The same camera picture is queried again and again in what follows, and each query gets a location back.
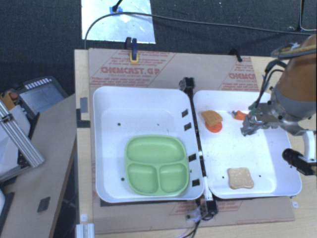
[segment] black clamp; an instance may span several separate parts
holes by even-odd
[[[232,48],[232,49],[229,51],[228,55],[235,55],[235,56],[237,57],[238,61],[239,61],[239,62],[242,62],[242,58],[241,58],[241,56],[240,56],[240,54],[239,54],[239,51],[238,51],[237,49]]]
[[[287,161],[288,164],[296,167],[296,170],[301,172],[302,174],[306,176],[315,175],[312,167],[316,166],[316,162],[306,162],[303,159],[304,155],[300,152],[288,148],[283,151],[282,157],[285,161]]]
[[[13,119],[13,115],[12,114],[7,114],[4,117],[0,118],[0,122],[6,123],[8,121],[11,121]]]
[[[139,61],[139,56],[137,52],[137,39],[133,38],[131,40],[131,37],[127,37],[125,40],[124,48],[126,50],[131,50],[130,61],[132,63],[137,63]]]

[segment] metal clamp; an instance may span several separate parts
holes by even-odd
[[[0,122],[5,123],[5,122],[8,122],[8,121],[11,121],[12,119],[13,119],[13,115],[12,114],[8,114],[8,115],[6,115],[4,117],[1,117],[0,118]]]

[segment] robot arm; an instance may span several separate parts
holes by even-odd
[[[286,65],[276,59],[265,69],[264,81],[259,98],[249,107],[241,133],[252,135],[258,129],[281,127],[293,136],[302,136],[305,153],[302,155],[292,149],[286,149],[282,156],[297,170],[305,175],[316,174],[315,137],[316,131],[309,131],[299,126],[298,122],[310,118],[316,113],[316,35],[310,36],[299,47],[280,52],[284,58],[292,57]],[[279,65],[285,70],[272,89],[267,103],[260,103],[261,96],[268,86],[271,69]]]

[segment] aluminum rail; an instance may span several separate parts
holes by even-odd
[[[0,124],[19,148],[22,155],[32,167],[37,167],[44,162],[42,155],[35,149],[30,139],[24,134],[13,115],[0,100]]]

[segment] display screen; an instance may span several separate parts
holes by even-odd
[[[53,84],[46,84],[21,93],[20,97],[34,114],[42,112],[64,99]]]

